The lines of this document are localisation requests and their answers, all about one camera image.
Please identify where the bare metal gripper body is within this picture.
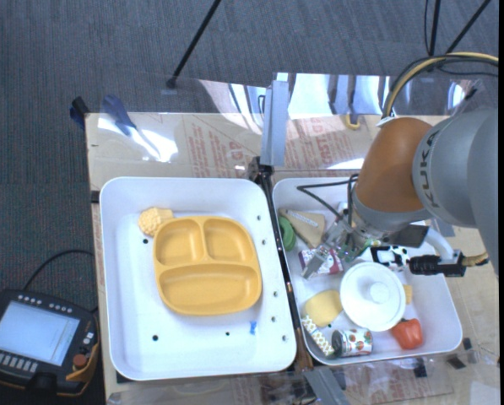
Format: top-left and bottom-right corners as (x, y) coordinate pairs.
(321, 217), (382, 251)

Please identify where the pink and white carton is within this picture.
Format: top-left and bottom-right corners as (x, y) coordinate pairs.
(297, 246), (345, 276)

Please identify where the beige sandwich wedge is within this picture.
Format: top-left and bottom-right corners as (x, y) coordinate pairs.
(278, 208), (327, 249)

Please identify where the green doughnut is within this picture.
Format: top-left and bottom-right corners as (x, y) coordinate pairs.
(277, 216), (297, 252)

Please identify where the yellow rounded toy food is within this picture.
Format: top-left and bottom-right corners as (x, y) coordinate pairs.
(303, 289), (344, 328)

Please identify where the white bowl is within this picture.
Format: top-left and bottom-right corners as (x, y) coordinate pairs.
(339, 262), (407, 333)

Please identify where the patterned white and orange packet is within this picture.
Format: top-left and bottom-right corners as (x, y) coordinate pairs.
(301, 314), (337, 359)

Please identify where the small can with tomato print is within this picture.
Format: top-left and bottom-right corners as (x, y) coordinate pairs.
(331, 327), (374, 359)

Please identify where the yellow divided plate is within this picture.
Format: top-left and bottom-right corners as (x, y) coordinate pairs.
(152, 215), (263, 316)

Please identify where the orange bell pepper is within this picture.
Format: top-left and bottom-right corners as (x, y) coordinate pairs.
(390, 317), (425, 351)

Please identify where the white plastic tray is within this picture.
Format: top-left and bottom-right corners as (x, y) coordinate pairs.
(98, 176), (298, 382)
(271, 176), (464, 367)

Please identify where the brown cardboard board, red print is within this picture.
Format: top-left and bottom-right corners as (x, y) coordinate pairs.
(84, 111), (500, 405)

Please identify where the yellow corn cob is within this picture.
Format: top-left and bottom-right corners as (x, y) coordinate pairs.
(138, 207), (175, 238)

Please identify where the black cylinder on white bracket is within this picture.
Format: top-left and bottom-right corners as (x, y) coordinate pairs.
(409, 226), (468, 278)

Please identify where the black block with thin wires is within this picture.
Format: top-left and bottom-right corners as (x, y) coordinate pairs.
(247, 159), (274, 186)

